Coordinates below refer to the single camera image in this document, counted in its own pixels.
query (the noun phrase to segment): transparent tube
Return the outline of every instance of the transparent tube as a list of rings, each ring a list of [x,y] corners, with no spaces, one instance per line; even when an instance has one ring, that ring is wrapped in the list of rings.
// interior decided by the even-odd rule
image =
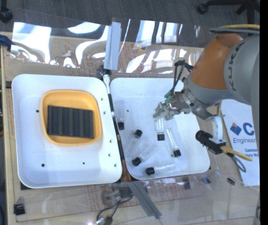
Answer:
[[[133,154],[135,154],[138,150],[140,144],[140,137],[142,135],[141,130],[136,130],[134,134],[131,134],[125,144],[125,156],[128,158],[132,158]]]
[[[118,100],[115,103],[114,107],[114,114],[116,118],[117,125],[119,127],[119,130],[125,129],[125,101],[124,100]]]
[[[155,120],[155,131],[157,132],[157,140],[164,141],[164,117]]]
[[[166,129],[167,137],[168,139],[166,140],[167,146],[169,150],[172,151],[174,157],[180,157],[181,152],[179,149],[179,141],[176,139],[176,134],[173,130],[172,127]]]
[[[162,173],[167,173],[169,171],[172,171],[176,168],[176,164],[173,160],[165,160],[158,162],[152,167],[148,167],[145,172],[147,175],[152,175],[152,174],[162,174]]]
[[[158,151],[158,146],[155,143],[144,144],[140,147],[132,163],[134,166],[138,166],[141,162],[147,161],[151,156],[153,156]]]

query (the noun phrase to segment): chair caster wheel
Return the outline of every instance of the chair caster wheel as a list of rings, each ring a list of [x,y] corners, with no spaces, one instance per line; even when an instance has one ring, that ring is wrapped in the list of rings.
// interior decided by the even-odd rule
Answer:
[[[200,4],[199,6],[198,6],[198,12],[200,13],[200,14],[204,14],[204,13],[206,13],[208,11],[208,6],[206,6],[206,4]]]
[[[8,8],[6,8],[5,10],[0,10],[0,20],[3,23],[10,21],[12,18],[13,14]]]

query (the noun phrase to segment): black connector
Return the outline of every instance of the black connector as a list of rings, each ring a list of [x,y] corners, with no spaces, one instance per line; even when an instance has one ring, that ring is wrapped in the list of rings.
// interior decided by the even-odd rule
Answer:
[[[111,217],[106,218],[104,225],[111,225],[113,223],[113,219]]]

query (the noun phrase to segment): blue logo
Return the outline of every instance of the blue logo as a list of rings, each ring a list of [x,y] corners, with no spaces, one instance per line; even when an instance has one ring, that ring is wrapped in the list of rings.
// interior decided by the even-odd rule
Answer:
[[[230,130],[238,136],[242,129],[233,123]]]

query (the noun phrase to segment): black cap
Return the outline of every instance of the black cap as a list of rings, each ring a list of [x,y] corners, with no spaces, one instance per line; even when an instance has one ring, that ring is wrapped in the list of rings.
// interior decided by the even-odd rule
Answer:
[[[117,123],[119,130],[124,130],[125,129],[125,124],[123,122],[118,122]]]
[[[148,167],[145,172],[147,173],[147,175],[152,175],[155,173],[155,169],[153,167]]]
[[[164,133],[157,134],[157,140],[158,141],[164,141],[165,140]]]
[[[180,157],[180,156],[181,156],[181,152],[180,152],[180,150],[179,150],[179,149],[174,150],[173,155],[174,155],[175,158],[176,158],[176,157]]]
[[[141,160],[139,157],[136,157],[132,160],[132,163],[134,166],[138,166],[141,163]]]
[[[134,135],[137,135],[137,136],[141,137],[142,131],[138,129],[138,130],[135,131]]]

